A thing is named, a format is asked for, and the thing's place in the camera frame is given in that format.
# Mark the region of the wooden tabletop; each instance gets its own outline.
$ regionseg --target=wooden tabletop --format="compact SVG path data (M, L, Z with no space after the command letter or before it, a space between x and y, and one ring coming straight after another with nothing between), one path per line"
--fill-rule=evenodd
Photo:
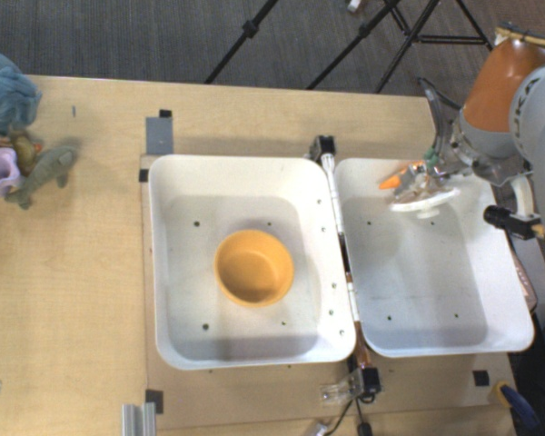
M0 200L0 435L120 434L122 404L144 400L148 374L137 176L145 153L145 117L171 110L174 149L182 154L302 156L315 135L333 134L338 158L413 159L433 135L421 98L33 80L43 100L29 133L45 149L77 147L79 160L67 187L48 183L33 195L28 211ZM393 413L395 402L404 398L396 391L399 384L386 389L382 411L369 411L374 434L514 435L509 411L492 399L490 388L475 390L462 378L473 366L483 366L492 381L512 382L506 354L440 360L429 362L441 364L430 380L424 379L422 362L404 365L408 393L417 396L412 389L426 386L421 392L431 399L414 406L418 410L406 405ZM287 392L311 373L300 367L293 372ZM265 381L271 379L267 373L261 370ZM187 379L193 388L193 378ZM233 394L233 385L227 389ZM195 421L202 415L217 416L204 420L211 424L225 420L219 416L223 409L203 406L193 392L179 398L196 412ZM296 412L278 421L283 418L271 408L268 419L262 411L268 422L159 434L304 435L313 422L311 405L305 407L306 418ZM318 416L329 422L339 411ZM336 434L353 434L355 422L348 417Z

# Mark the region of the gray carpet floor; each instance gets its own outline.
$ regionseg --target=gray carpet floor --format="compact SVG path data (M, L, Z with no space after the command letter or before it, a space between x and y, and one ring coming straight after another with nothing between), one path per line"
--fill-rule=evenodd
M0 52L28 74L202 83L265 1L0 0ZM400 8L413 22L427 1L403 0ZM545 0L464 2L490 39L501 21L545 34ZM382 7L366 0L352 15L347 3L281 0L216 84L303 89ZM424 32L473 35L453 0L442 0ZM401 43L388 16L318 89L372 92ZM421 95L416 78L424 76L461 103L487 54L482 46L416 45L383 92ZM541 379L527 389L543 420L540 432L518 424L518 433L545 435L545 358L534 348L517 362L521 385L525 376Z

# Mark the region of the white tray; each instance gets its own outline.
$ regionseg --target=white tray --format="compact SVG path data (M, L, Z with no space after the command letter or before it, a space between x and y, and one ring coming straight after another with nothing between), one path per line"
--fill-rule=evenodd
M323 170L304 159L168 155L149 173L156 343L184 370L337 362L355 330ZM274 305L242 307L213 257L241 229L270 233L295 265Z
M453 177L439 214L388 208L379 183L406 163L350 159L336 170L366 342L388 357L513 352L533 325L503 231L485 223L491 187Z

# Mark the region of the orange bowl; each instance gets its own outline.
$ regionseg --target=orange bowl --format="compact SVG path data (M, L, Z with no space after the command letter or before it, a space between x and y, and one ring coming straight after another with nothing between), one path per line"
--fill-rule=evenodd
M249 307L278 302L291 289L292 257L276 237L257 230L233 233L214 256L214 273L232 301Z

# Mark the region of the blue cloth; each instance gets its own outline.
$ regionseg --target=blue cloth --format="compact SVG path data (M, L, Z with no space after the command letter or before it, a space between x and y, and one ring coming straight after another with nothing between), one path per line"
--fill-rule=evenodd
M36 118L42 94L18 66L0 54L0 134L25 129Z

